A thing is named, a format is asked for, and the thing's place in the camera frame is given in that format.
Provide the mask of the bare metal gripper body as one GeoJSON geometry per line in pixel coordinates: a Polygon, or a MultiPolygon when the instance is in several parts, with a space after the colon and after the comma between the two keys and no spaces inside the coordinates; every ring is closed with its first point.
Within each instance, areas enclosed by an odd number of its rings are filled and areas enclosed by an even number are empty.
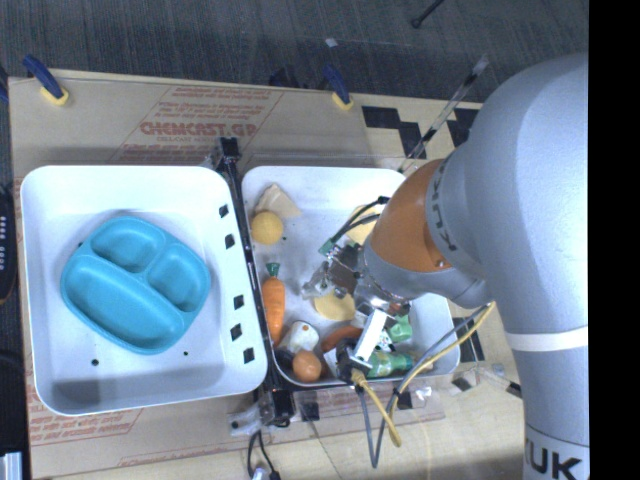
{"type": "Polygon", "coordinates": [[[363,314],[380,310],[385,314],[408,314],[411,302],[384,289],[369,272],[364,248],[359,244],[334,246],[328,256],[326,276],[333,286],[344,288],[363,314]]]}

